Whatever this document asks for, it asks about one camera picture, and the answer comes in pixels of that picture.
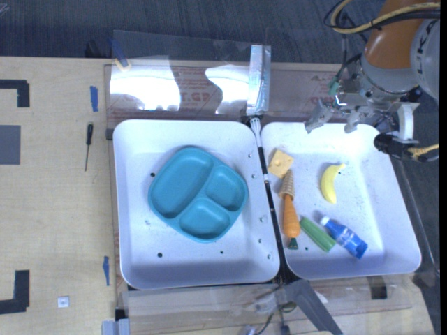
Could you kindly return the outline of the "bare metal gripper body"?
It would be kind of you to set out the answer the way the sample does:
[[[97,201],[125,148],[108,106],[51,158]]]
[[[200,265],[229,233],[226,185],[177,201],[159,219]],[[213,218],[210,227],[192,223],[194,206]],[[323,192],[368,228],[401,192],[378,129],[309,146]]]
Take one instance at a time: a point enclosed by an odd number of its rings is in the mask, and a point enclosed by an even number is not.
[[[386,113],[401,97],[402,93],[392,93],[373,84],[341,81],[334,97],[334,108],[349,116],[363,114],[371,117]]]

